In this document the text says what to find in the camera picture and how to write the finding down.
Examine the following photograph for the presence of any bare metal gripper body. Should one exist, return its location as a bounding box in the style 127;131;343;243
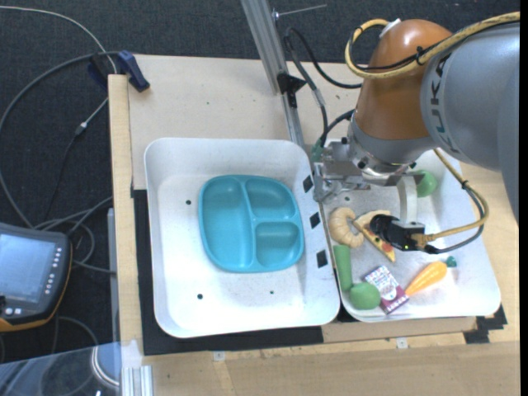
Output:
323;138;416;191

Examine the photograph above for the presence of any beige croissant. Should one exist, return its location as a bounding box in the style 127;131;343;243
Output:
328;206;366;249

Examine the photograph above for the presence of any pizza slice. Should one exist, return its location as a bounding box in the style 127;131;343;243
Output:
354;210;397;264

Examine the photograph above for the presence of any green cylinder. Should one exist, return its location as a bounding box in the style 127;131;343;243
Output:
332;244;354;292

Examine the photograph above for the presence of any green ball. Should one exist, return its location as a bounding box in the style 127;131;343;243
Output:
413;169;439;199

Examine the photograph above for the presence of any blue divided plate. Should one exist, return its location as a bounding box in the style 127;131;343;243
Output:
197;174;305;275

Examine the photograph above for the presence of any green apple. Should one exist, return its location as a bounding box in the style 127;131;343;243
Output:
349;281;382;311

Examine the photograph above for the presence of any pink carton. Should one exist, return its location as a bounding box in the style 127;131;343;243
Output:
364;265;411;316

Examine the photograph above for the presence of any orange carrot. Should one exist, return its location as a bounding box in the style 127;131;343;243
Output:
403;256;459;298

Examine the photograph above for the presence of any pale wood board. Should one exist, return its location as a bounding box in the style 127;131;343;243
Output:
126;54;479;344

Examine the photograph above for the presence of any white plastic tray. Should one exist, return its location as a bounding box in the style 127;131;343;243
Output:
319;138;502;324
143;137;342;340

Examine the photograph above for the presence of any black cylinder on white bracket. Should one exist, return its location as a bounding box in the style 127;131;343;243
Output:
369;175;427;253

